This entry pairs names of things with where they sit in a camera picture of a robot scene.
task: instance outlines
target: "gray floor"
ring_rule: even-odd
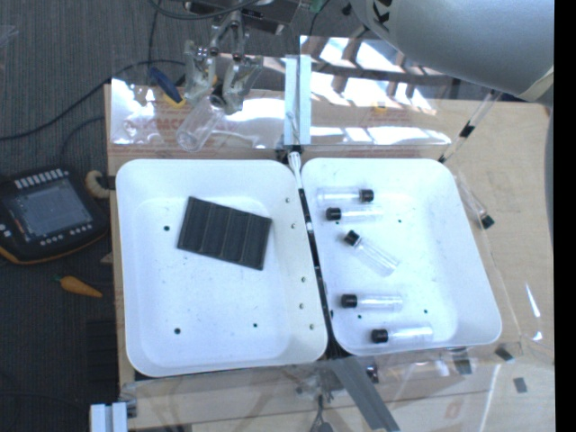
[[[358,20],[340,12],[346,4],[330,0],[314,33],[348,36],[357,29]],[[91,169],[105,173],[98,86],[120,68],[148,58],[153,18],[146,0],[0,0],[0,25],[17,31],[0,64],[0,175],[58,164],[80,175]],[[298,36],[309,32],[311,22],[301,12],[281,36],[253,31],[247,53],[295,54]],[[209,26],[159,16],[153,57],[182,61],[185,40],[206,43]],[[173,79],[184,73],[179,66],[165,68]],[[92,119],[98,120],[83,126]],[[100,263],[110,248],[105,238],[66,260],[1,263],[0,430],[86,430],[87,405],[114,400],[114,381],[95,384],[87,354],[89,325],[113,324],[112,271]],[[95,283],[104,297],[62,292],[50,278],[67,273]]]

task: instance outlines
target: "white plastic tray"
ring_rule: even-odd
[[[126,347],[148,376],[309,363],[327,331],[302,206],[273,161],[133,160],[116,177]],[[272,219],[262,271],[177,249],[189,196]]]
[[[501,319],[470,230],[455,180],[428,159],[315,158],[302,169],[328,306],[338,343],[367,356],[437,347],[489,344]],[[373,223],[326,221],[317,199],[321,187],[358,186],[374,190],[385,216]],[[342,241],[349,230],[400,264],[388,277],[373,272]],[[398,312],[343,309],[343,293],[400,295]],[[375,344],[372,329],[427,329],[425,336]]]

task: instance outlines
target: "carrot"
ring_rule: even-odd
[[[93,298],[102,298],[101,292],[72,275],[57,275],[54,277],[54,280],[60,282],[60,286],[67,292],[83,294],[84,296],[90,296]]]

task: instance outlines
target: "orange carrot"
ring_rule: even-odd
[[[93,298],[102,298],[101,292],[72,275],[56,276],[54,280],[60,282],[60,286],[67,292],[83,294],[84,296],[91,296]]]

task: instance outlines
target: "test tube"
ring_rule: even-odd
[[[345,309],[397,312],[404,301],[400,296],[386,294],[342,294],[340,304]]]
[[[319,203],[370,203],[374,200],[374,191],[361,187],[321,187],[317,199]]]
[[[375,344],[415,343],[432,340],[434,332],[429,326],[373,329],[370,339]]]
[[[363,261],[365,261],[375,272],[382,276],[388,276],[399,264],[398,259],[383,251],[369,240],[360,237],[353,230],[350,230],[344,237],[344,242],[352,247]]]
[[[337,221],[338,223],[346,222],[363,222],[378,221],[384,215],[382,208],[371,205],[349,206],[338,208],[331,206],[325,211],[327,221]]]

